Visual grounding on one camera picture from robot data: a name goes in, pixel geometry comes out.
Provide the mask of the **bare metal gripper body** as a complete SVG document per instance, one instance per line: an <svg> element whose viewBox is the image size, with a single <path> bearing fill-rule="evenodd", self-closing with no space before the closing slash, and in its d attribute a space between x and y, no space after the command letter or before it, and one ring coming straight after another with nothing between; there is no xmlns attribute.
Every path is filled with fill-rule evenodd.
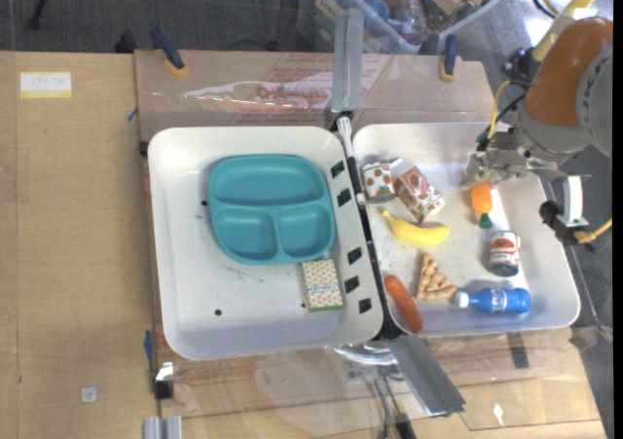
<svg viewBox="0 0 623 439"><path fill-rule="evenodd" d="M507 178L523 177L528 173L531 148L521 144L514 131L497 131L491 138L485 138L478 145L479 156L485 167L505 170Z"/></svg>

